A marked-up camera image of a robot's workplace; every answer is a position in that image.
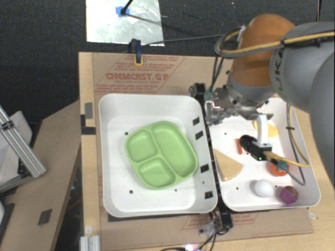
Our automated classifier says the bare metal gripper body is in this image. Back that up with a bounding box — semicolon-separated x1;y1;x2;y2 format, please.
210;85;271;120

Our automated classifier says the red block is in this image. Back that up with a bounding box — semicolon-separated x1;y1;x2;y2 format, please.
236;138;249;155

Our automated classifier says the thin black rod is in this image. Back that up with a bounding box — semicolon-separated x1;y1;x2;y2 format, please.
196;93;227;219

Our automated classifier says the yellow round biscuit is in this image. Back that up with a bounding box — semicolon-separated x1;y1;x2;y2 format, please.
252;119;279;139

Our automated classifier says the tan cheese wedge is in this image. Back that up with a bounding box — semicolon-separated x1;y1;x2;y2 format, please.
213;148;244;182

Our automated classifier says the green divided plate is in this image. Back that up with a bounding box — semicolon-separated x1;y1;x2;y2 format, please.
124;120;199;191

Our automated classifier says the brown cardboard board red print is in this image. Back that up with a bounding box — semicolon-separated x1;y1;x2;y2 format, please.
91;52;315;251

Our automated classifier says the orange tomato with green top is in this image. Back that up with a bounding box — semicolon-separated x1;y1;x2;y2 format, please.
270;159;291;177

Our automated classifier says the white plastic tray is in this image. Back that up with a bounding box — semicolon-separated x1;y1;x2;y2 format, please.
98;93;219;218
205;97;322;213

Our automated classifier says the white egg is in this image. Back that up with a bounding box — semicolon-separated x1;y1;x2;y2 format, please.
251;179;275;198

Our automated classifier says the purple cupcake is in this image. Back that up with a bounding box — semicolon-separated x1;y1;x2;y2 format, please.
278;185;299;206

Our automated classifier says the black block with wires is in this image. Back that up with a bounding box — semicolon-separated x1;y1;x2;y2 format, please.
189;82;207;99
219;210;234;230

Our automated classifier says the black cylinder on white bracket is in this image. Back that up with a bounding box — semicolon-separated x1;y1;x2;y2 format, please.
239;113;274;163

